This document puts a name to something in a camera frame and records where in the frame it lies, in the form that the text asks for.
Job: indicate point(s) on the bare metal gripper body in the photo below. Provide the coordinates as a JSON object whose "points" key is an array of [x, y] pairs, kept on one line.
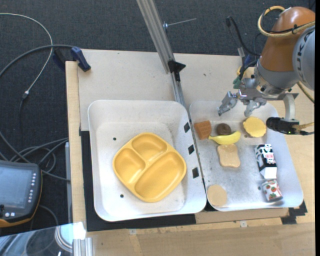
{"points": [[252, 92]]}

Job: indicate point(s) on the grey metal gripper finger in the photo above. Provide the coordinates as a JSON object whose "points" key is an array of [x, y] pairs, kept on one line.
{"points": [[251, 106], [228, 101]]}

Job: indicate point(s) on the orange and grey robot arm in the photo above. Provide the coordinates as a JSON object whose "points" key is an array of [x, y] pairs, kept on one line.
{"points": [[280, 50]]}

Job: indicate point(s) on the yellow round toy biscuit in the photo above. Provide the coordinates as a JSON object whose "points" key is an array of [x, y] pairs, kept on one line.
{"points": [[255, 127]]}

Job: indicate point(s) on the brown toy doughnut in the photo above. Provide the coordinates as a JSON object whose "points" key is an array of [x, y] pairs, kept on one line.
{"points": [[223, 128]]}

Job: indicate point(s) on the brown toy waffle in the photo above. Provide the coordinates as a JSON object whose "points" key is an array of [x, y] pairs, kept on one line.
{"points": [[202, 129]]}

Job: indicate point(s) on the yellow banana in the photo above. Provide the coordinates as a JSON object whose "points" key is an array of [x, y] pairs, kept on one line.
{"points": [[226, 139]]}

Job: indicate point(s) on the tan toy bread slice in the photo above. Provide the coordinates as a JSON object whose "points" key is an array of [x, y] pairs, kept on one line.
{"points": [[228, 155]]}

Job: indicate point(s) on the black and white milk carton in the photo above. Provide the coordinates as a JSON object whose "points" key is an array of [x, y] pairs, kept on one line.
{"points": [[266, 160]]}

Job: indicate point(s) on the white plastic tray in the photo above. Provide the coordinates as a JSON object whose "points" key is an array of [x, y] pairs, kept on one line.
{"points": [[107, 115], [247, 180]]}

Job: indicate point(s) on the white strawberry print can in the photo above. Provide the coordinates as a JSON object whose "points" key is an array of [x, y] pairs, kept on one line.
{"points": [[272, 191]]}

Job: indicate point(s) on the tan round toy biscuit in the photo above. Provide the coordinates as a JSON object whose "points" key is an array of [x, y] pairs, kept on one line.
{"points": [[217, 195]]}

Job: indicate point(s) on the pale wood board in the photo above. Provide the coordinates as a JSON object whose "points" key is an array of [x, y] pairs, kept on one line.
{"points": [[130, 77]]}

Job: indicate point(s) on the yellow divided plate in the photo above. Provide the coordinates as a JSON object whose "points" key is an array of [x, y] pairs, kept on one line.
{"points": [[150, 167]]}

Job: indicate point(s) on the black cylinder on white bracket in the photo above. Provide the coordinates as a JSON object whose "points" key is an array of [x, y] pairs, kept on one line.
{"points": [[280, 125]]}

